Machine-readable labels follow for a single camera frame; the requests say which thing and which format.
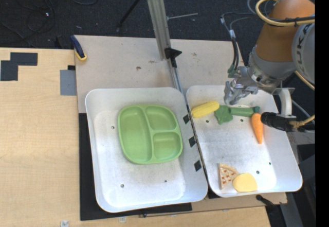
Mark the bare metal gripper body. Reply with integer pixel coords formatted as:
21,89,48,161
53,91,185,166
226,65,283,95

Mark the green broccoli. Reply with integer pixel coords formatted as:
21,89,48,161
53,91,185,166
214,104,256,126

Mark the yellow corn cob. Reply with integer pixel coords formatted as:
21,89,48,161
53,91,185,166
191,100,221,119

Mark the orange carrot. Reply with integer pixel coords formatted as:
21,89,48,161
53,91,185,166
251,106,265,145

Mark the white plastic tray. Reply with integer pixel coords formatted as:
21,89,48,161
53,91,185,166
85,87,209,213
186,84,303,198

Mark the thin black and white rod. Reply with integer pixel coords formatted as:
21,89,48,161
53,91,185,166
168,60,208,178

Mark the pizza slice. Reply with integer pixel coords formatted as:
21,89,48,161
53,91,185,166
217,163,240,191

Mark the yellow oval piece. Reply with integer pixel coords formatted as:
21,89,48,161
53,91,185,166
232,172,258,193

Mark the green divided plate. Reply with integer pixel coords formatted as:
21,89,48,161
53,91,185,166
117,104,184,165

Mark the pale flat board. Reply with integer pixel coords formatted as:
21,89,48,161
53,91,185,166
74,34,288,219

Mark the black cylinder on white bracket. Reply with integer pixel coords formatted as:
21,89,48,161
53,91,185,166
260,87,299,133

